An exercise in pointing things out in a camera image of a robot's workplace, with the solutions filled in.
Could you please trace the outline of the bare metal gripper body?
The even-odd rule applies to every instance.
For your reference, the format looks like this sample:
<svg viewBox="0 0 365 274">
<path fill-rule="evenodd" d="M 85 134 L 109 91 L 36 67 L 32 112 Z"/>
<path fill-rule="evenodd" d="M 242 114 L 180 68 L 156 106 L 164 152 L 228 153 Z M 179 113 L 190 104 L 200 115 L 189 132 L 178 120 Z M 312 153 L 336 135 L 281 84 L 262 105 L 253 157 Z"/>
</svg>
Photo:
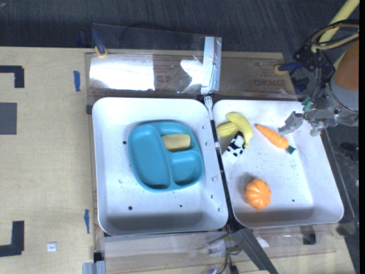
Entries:
<svg viewBox="0 0 365 274">
<path fill-rule="evenodd" d="M 338 102 L 316 100 L 305 106 L 304 118 L 312 128 L 325 129 L 342 124 L 350 127 L 359 125 L 359 113 Z"/>
</svg>

